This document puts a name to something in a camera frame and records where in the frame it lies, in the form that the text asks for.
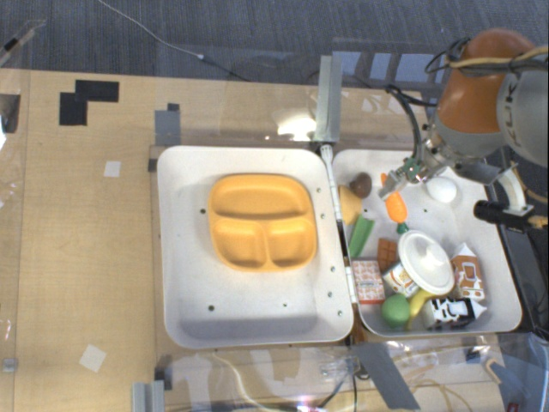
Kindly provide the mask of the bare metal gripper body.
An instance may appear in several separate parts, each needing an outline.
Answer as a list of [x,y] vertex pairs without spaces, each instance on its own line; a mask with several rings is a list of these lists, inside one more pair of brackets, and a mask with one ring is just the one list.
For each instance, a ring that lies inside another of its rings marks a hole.
[[414,176],[413,184],[425,183],[455,164],[455,157],[440,136],[428,136],[413,144],[412,154],[403,160],[399,174]]

